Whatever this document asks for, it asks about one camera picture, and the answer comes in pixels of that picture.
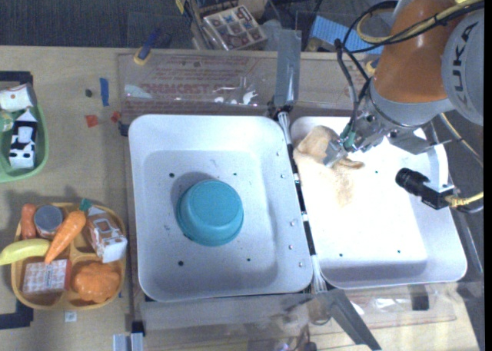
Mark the orange carrot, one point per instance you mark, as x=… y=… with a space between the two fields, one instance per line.
x=65 y=236

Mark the white plastic tray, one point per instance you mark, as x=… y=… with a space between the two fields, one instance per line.
x=215 y=142
x=384 y=226

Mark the yellow divided plate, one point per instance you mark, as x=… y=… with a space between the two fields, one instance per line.
x=69 y=301

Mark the small silver-topped can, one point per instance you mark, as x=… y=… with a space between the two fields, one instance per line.
x=48 y=220

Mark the teal bowl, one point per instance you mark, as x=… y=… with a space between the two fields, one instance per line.
x=210 y=213

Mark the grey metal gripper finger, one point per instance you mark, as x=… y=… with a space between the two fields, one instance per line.
x=331 y=154
x=343 y=153

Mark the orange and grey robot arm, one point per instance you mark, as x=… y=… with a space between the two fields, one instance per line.
x=413 y=65

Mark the black and white milk carton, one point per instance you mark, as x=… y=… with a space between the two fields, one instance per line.
x=23 y=142

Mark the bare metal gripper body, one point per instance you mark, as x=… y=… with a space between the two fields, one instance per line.
x=378 y=132

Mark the pale yellow cloth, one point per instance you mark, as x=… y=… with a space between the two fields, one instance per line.
x=313 y=150

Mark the white cup with orange dots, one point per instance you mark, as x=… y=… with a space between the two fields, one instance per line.
x=17 y=97

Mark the green divided plate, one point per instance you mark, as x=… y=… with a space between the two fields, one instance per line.
x=42 y=150

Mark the yellow banana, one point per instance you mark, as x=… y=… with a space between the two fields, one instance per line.
x=21 y=250

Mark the white and orange carton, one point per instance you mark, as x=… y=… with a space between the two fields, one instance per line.
x=104 y=234

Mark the orange-brown sausage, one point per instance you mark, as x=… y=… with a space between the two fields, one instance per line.
x=28 y=222

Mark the white packet with orange print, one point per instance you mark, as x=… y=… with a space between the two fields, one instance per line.
x=46 y=276

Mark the black cylinder on white bracket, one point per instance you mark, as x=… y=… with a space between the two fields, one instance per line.
x=413 y=181

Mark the orange biscuit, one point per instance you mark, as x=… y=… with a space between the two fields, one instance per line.
x=96 y=282

